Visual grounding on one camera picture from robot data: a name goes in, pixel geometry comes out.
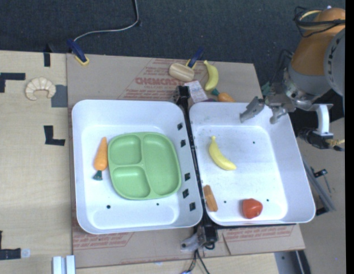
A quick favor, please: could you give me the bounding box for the orange carrot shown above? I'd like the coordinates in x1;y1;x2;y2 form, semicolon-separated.
211;88;235;103
92;136;109;181

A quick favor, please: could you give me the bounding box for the white plastic tray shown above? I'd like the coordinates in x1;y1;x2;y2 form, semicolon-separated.
71;99;204;235
188;101;317;227

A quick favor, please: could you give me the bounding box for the yellow banana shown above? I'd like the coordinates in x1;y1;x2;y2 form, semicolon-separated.
203;59;219;92
208;135;238;171

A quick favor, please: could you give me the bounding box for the black cylinder on white bracket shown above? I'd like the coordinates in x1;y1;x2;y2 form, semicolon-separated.
297;103;336;150

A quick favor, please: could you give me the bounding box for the beige toy bread roll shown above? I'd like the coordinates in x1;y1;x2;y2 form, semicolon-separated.
168;62;196;83

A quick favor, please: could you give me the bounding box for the black block with thin wires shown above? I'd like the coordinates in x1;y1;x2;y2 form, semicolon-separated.
203;224;219;244
175;85;192;106

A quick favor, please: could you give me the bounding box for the beige toy croissant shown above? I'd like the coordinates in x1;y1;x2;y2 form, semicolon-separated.
25;76;57;102

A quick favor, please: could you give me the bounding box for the green divided plate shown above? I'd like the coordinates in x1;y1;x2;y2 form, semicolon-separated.
107;131;182;201

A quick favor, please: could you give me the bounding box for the white printed packet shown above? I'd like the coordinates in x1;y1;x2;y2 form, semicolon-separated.
184;80;208;102

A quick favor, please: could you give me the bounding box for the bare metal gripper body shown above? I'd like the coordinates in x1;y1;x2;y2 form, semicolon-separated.
264;77;303;113

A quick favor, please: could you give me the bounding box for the thin black and white rod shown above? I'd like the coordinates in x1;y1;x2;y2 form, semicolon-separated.
180;101;212;252

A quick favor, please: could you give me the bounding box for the brown cardboard board red print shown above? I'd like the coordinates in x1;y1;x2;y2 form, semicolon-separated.
66;53;306;269

